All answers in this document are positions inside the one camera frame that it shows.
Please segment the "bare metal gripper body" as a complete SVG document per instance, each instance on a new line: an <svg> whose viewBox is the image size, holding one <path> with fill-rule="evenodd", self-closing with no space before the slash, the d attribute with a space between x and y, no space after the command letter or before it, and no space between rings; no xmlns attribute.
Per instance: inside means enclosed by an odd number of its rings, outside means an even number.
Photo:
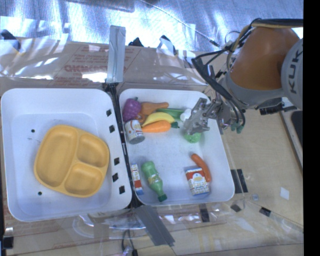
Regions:
<svg viewBox="0 0 320 256"><path fill-rule="evenodd" d="M230 127L231 109L221 100L212 100L207 106L206 117L215 119L219 128Z"/></svg>

